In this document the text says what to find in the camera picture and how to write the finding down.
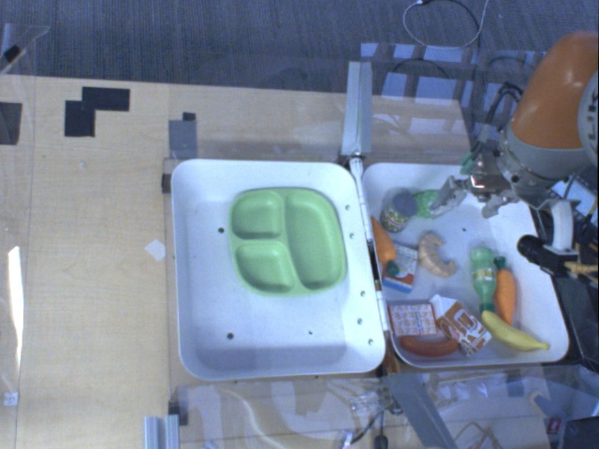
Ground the green divided plate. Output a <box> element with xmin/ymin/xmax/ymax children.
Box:
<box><xmin>227</xmin><ymin>187</ymin><xmax>349</xmax><ymax>297</ymax></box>

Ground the green plastic bottle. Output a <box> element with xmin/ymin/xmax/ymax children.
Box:
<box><xmin>469</xmin><ymin>246</ymin><xmax>499</xmax><ymax>315</ymax></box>

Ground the orange patterned packet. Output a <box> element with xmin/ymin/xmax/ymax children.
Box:
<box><xmin>387</xmin><ymin>300</ymin><xmax>439</xmax><ymax>339</ymax></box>

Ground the pale green broccoli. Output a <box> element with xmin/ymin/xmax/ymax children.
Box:
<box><xmin>413</xmin><ymin>189</ymin><xmax>451</xmax><ymax>221</ymax></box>

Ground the tan croissant bread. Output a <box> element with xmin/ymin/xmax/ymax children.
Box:
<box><xmin>416</xmin><ymin>232</ymin><xmax>459</xmax><ymax>279</ymax></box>

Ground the yellow banana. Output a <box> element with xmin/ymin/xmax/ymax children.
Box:
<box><xmin>480</xmin><ymin>309</ymin><xmax>551</xmax><ymax>352</ymax></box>

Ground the white orange and blue carton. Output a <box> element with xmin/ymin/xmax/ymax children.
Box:
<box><xmin>382</xmin><ymin>240</ymin><xmax>419</xmax><ymax>295</ymax></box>

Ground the white plastic tray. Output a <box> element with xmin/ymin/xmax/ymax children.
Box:
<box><xmin>169</xmin><ymin>158</ymin><xmax>387</xmax><ymax>383</ymax></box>
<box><xmin>361</xmin><ymin>162</ymin><xmax>571</xmax><ymax>370</ymax></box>

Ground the small can with grey lid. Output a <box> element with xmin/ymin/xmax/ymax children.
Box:
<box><xmin>379</xmin><ymin>190</ymin><xmax>419</xmax><ymax>234</ymax></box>

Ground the black cylinder on white bracket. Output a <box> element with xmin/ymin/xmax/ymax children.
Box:
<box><xmin>517</xmin><ymin>198</ymin><xmax>582</xmax><ymax>276</ymax></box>

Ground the red sausage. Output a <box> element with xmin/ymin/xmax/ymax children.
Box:
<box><xmin>398</xmin><ymin>334</ymin><xmax>461</xmax><ymax>358</ymax></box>

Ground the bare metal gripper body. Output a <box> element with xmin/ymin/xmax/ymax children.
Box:
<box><xmin>467</xmin><ymin>150</ymin><xmax>521</xmax><ymax>205</ymax></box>

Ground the orange carrot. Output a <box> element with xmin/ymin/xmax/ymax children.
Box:
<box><xmin>370</xmin><ymin>215</ymin><xmax>401</xmax><ymax>279</ymax></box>
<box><xmin>492</xmin><ymin>255</ymin><xmax>518</xmax><ymax>327</ymax></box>

